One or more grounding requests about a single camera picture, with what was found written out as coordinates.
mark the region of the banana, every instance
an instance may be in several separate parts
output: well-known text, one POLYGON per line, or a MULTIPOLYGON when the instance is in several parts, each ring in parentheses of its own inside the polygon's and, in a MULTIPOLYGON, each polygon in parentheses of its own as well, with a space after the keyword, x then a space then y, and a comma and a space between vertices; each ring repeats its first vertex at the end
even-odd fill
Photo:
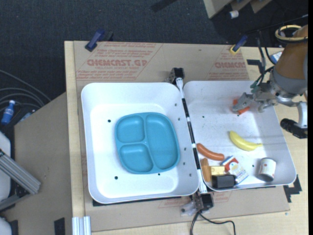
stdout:
POLYGON ((249 142, 238 135, 238 133, 234 131, 229 132, 230 140, 240 149, 245 151, 253 151, 257 147, 262 146, 261 143, 253 143, 249 142))

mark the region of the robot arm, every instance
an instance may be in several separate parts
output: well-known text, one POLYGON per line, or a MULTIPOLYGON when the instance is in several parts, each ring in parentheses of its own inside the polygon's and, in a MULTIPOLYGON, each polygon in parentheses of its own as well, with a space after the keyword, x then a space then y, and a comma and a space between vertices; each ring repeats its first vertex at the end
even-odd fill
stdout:
POLYGON ((281 127, 298 138, 307 138, 308 104, 302 101, 294 102, 293 99, 306 94, 308 90, 308 25, 283 26, 275 32, 275 36, 280 42, 287 44, 281 57, 272 68, 261 74, 261 82, 257 80, 251 85, 252 94, 243 93, 238 103, 233 106, 233 111, 247 107, 252 101, 259 103, 259 112, 277 104, 297 107, 299 122, 285 118, 281 121, 281 127), (296 30, 292 37, 284 36, 283 31, 287 29, 296 30), (269 80, 263 83, 264 74, 267 72, 269 80))

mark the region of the metal can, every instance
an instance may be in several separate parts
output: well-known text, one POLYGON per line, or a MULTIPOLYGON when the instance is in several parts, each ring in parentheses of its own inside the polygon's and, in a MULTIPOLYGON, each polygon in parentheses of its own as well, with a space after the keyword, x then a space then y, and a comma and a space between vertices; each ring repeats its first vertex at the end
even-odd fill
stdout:
POLYGON ((260 163, 258 178, 270 182, 274 180, 276 170, 276 161, 271 158, 262 158, 260 163))

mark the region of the sausage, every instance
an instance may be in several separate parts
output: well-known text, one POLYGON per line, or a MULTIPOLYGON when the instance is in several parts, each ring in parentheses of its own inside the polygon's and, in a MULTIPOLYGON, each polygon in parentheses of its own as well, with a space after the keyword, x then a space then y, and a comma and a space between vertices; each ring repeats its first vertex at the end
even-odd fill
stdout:
POLYGON ((222 161, 225 159, 224 154, 221 153, 215 153, 213 151, 208 150, 205 148, 201 143, 197 143, 197 150, 204 155, 205 157, 212 159, 212 160, 218 160, 222 161))

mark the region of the blue bottle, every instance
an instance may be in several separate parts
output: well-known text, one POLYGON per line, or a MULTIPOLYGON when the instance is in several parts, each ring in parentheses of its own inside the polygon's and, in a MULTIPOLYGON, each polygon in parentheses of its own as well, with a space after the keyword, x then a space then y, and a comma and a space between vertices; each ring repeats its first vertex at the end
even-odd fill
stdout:
POLYGON ((3 117, 1 119, 2 125, 7 125, 11 121, 13 114, 14 114, 14 105, 15 105, 15 101, 10 100, 9 106, 6 107, 6 109, 3 112, 3 117))

